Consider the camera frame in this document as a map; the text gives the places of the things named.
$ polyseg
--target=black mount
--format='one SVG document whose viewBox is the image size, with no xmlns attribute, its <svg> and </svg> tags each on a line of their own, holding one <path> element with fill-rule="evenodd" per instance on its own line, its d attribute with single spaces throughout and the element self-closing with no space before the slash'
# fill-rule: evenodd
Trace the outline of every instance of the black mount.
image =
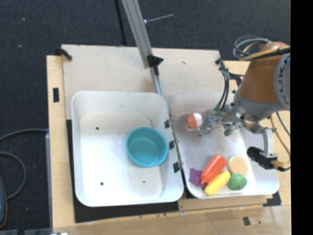
<svg viewBox="0 0 313 235">
<path fill-rule="evenodd" d="M 153 56 L 153 55 L 149 55 L 147 57 L 147 60 L 148 60 L 149 67 L 153 68 L 155 75 L 159 76 L 158 65 L 160 63 L 162 63 L 164 59 L 160 58 L 160 57 Z"/>
<path fill-rule="evenodd" d="M 277 157 L 275 156 L 267 158 L 260 154 L 263 152 L 263 150 L 252 146 L 248 148 L 247 155 L 251 158 L 251 160 L 259 163 L 259 166 L 263 167 L 264 169 L 274 169 L 274 165 L 271 163 L 271 161 L 276 161 Z"/>
</svg>

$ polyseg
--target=toy sink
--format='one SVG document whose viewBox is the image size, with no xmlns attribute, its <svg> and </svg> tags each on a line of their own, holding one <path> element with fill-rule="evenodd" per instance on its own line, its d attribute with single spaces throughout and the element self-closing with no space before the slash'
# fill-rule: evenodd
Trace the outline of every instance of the toy sink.
<svg viewBox="0 0 313 235">
<path fill-rule="evenodd" d="M 188 128 L 189 114 L 197 112 L 203 118 L 213 114 L 211 110 L 220 98 L 218 93 L 183 93 L 167 102 L 156 93 L 81 91 L 75 94 L 71 110 L 75 192 L 79 201 L 90 207 L 174 202 L 184 192 L 182 173 L 186 187 L 196 198 L 277 192 L 276 171 L 263 169 L 246 154 L 250 146 L 263 148 L 261 134 L 240 129 L 226 137 L 221 127 L 200 138 L 195 129 Z M 231 94 L 228 100 L 228 103 L 232 101 Z M 144 168 L 129 159 L 125 142 L 137 127 L 154 128 L 165 137 L 169 152 L 160 165 Z M 189 182 L 191 169 L 203 170 L 217 153 L 226 159 L 235 155 L 245 159 L 248 165 L 245 188 L 234 191 L 225 185 L 207 196 Z"/>
<path fill-rule="evenodd" d="M 263 149 L 262 134 L 253 134 L 242 128 L 233 131 L 226 137 L 223 127 L 214 129 L 201 138 L 196 129 L 189 129 L 187 116 L 200 113 L 205 119 L 208 114 L 214 115 L 213 109 L 220 101 L 220 93 L 186 93 L 176 94 L 170 100 L 173 127 L 178 144 L 183 173 L 186 179 L 190 177 L 192 168 L 204 170 L 214 154 L 221 154 L 227 160 L 232 156 L 240 156 L 247 162 L 248 171 L 245 175 L 247 186 L 242 190 L 230 190 L 228 185 L 222 187 L 212 196 L 186 180 L 189 191 L 197 198 L 220 198 L 244 195 L 271 195 L 277 192 L 279 180 L 276 171 L 265 170 L 256 162 L 250 161 L 246 151 L 251 146 Z M 228 104 L 232 102 L 233 94 L 229 94 Z"/>
<path fill-rule="evenodd" d="M 184 185 L 163 97 L 82 91 L 71 103 L 75 192 L 82 204 L 103 207 L 180 199 Z M 169 145 L 166 160 L 151 168 L 134 165 L 126 151 L 127 135 L 144 126 L 159 131 Z"/>
</svg>

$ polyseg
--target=plastic toy food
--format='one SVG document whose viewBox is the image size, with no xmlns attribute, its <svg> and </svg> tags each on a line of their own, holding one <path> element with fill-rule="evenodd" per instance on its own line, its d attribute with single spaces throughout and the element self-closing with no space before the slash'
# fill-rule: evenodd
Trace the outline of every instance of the plastic toy food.
<svg viewBox="0 0 313 235">
<path fill-rule="evenodd" d="M 193 113 L 187 117 L 187 122 L 189 128 L 196 129 L 202 125 L 203 119 L 199 113 Z"/>
<path fill-rule="evenodd" d="M 226 165 L 226 159 L 220 154 L 215 154 L 201 174 L 201 184 L 212 181 Z"/>
<path fill-rule="evenodd" d="M 230 173 L 245 175 L 248 171 L 248 165 L 242 157 L 233 156 L 227 160 L 227 169 Z"/>
<path fill-rule="evenodd" d="M 229 188 L 231 190 L 241 190 L 247 185 L 247 179 L 240 173 L 233 173 L 229 180 Z"/>
<path fill-rule="evenodd" d="M 204 189 L 206 187 L 207 184 L 201 184 L 201 170 L 196 170 L 194 168 L 190 169 L 190 175 L 189 175 L 189 182 L 194 184 L 197 187 L 201 187 L 202 189 Z"/>
<path fill-rule="evenodd" d="M 215 177 L 204 189 L 205 194 L 213 195 L 219 189 L 221 189 L 230 179 L 229 171 L 222 171 Z"/>
</svg>

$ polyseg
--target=orange and white object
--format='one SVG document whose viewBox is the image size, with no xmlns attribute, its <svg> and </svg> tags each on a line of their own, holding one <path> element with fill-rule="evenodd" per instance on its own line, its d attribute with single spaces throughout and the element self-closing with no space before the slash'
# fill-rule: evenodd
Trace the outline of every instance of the orange and white object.
<svg viewBox="0 0 313 235">
<path fill-rule="evenodd" d="M 189 128 L 196 129 L 202 125 L 203 119 L 201 114 L 192 113 L 187 117 L 187 122 Z"/>
</svg>

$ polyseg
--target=purple object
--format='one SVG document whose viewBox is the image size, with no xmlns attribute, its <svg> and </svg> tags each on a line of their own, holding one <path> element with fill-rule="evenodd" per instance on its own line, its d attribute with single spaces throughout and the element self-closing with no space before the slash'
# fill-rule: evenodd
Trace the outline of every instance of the purple object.
<svg viewBox="0 0 313 235">
<path fill-rule="evenodd" d="M 189 175 L 189 182 L 194 184 L 197 187 L 201 187 L 202 189 L 204 189 L 207 184 L 206 183 L 201 184 L 201 174 L 202 174 L 201 170 L 196 170 L 194 168 L 191 168 L 190 175 Z"/>
</svg>

